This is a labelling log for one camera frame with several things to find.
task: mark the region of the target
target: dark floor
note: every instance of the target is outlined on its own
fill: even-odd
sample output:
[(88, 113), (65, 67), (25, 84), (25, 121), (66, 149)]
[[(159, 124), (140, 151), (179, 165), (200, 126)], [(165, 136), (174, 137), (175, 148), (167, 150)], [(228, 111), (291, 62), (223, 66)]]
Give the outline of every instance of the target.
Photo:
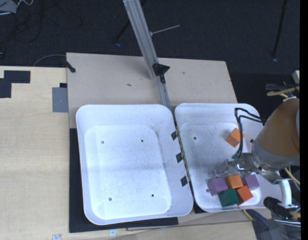
[[(225, 61), (238, 102), (268, 117), (282, 99), (266, 96), (265, 85), (290, 83), (300, 69), (300, 0), (287, 2), (277, 61), (271, 53), (284, 0), (148, 0), (143, 11), (152, 32), (180, 25), (154, 34), (158, 57)], [(0, 65), (31, 66), (66, 52), (142, 56), (131, 26), (120, 46), (113, 42), (127, 22), (122, 0), (22, 2), (16, 14), (0, 15)]]

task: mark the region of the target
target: red-orange block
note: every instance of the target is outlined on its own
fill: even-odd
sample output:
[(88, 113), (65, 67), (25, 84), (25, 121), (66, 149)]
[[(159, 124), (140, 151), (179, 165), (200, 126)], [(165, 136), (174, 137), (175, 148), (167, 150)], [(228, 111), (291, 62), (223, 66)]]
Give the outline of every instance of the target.
[(239, 174), (232, 174), (225, 177), (229, 189), (239, 189), (244, 186)]
[(240, 143), (240, 132), (237, 128), (233, 129), (233, 131), (228, 135), (226, 138), (226, 141), (232, 145), (233, 147), (236, 147)]
[(237, 189), (236, 192), (239, 198), (239, 202), (237, 203), (237, 205), (241, 205), (243, 202), (253, 197), (253, 194), (250, 192), (249, 188), (246, 185)]

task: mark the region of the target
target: table top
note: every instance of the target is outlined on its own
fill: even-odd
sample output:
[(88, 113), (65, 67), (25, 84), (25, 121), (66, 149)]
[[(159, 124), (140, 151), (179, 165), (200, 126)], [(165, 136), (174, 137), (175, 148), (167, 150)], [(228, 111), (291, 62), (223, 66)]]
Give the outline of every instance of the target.
[[(117, 69), (125, 65), (123, 69), (128, 72), (127, 78), (129, 74), (138, 77), (116, 78), (116, 91), (110, 93), (112, 101), (108, 100), (108, 103), (114, 104), (115, 97), (121, 98), (122, 94), (131, 94), (127, 84), (137, 87), (139, 93), (146, 86), (143, 82), (150, 82), (146, 69), (140, 72), (139, 66), (134, 67), (133, 64), (143, 63), (142, 57), (75, 53), (67, 57), (78, 74), (82, 65), (91, 66), (87, 61), (94, 64), (104, 78), (103, 90), (113, 81), (112, 77), (107, 77), (107, 74), (114, 74), (114, 70), (106, 70), (108, 62), (115, 62)], [(237, 102), (225, 62), (161, 58), (160, 63), (171, 66), (170, 73), (165, 76), (171, 105), (190, 101)], [(0, 239), (50, 240), (53, 234), (60, 234), (62, 240), (114, 239), (109, 236), (108, 230), (68, 232), (71, 112), (53, 112), (52, 88), (67, 83), (70, 71), (58, 67), (0, 66), (0, 79), (4, 78), (6, 70), (30, 71), (30, 83), (12, 83), (11, 98), (0, 98)], [(184, 78), (190, 82), (180, 85), (179, 82), (183, 82)], [(137, 102), (137, 92), (134, 91), (133, 102)], [(70, 84), (68, 92), (69, 103), (76, 102), (75, 106), (81, 106), (85, 102), (83, 99), (76, 101), (70, 98), (76, 92), (70, 88)], [(146, 103), (160, 102), (159, 96), (157, 99), (150, 92), (141, 97), (147, 100)], [(259, 212), (267, 218), (271, 217), (267, 209)], [(252, 223), (241, 210), (201, 214), (192, 212), (179, 217), (178, 226), (166, 230), (116, 230), (117, 237), (131, 237), (128, 239), (163, 239), (166, 236), (169, 239), (200, 239), (211, 233), (216, 239), (227, 239), (227, 234), (234, 239), (256, 239)]]

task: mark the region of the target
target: purple cube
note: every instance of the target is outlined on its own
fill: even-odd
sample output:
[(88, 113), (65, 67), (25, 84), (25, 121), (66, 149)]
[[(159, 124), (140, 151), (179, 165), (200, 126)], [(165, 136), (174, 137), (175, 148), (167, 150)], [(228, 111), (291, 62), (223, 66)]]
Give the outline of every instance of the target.
[(244, 176), (242, 180), (243, 180), (244, 185), (247, 185), (247, 187), (250, 190), (254, 190), (256, 188), (259, 188), (259, 182), (258, 182), (257, 176), (255, 174)]
[(209, 188), (209, 192), (212, 196), (217, 195), (221, 191), (227, 190), (228, 186), (223, 177), (213, 178), (208, 181), (207, 186)]

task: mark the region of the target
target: green block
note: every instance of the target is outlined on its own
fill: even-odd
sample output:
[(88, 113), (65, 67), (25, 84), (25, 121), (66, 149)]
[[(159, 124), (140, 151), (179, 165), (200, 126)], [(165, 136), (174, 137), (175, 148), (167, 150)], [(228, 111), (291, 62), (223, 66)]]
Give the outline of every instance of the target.
[(239, 202), (239, 197), (235, 189), (227, 189), (218, 194), (222, 207), (235, 205)]

